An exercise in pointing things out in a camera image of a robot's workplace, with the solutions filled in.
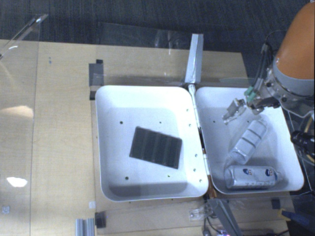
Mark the black ribbed rectangular packet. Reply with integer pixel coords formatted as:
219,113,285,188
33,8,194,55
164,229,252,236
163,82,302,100
129,126,183,170

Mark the silver can with blue print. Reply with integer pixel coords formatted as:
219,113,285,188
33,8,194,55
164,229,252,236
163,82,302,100
223,165,284,190

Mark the clear plastic bottle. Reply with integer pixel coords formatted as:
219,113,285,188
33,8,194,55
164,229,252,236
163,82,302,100
224,114,269,166

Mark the white plastic tray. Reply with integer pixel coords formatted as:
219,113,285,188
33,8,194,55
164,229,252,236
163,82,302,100
95,85,210,203
194,86,305,195

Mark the black cylinder on white bracket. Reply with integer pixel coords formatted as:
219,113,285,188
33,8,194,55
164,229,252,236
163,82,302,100
290,130,315,157

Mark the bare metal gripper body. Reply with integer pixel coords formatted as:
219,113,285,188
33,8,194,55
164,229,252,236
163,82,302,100
247,68,289,111

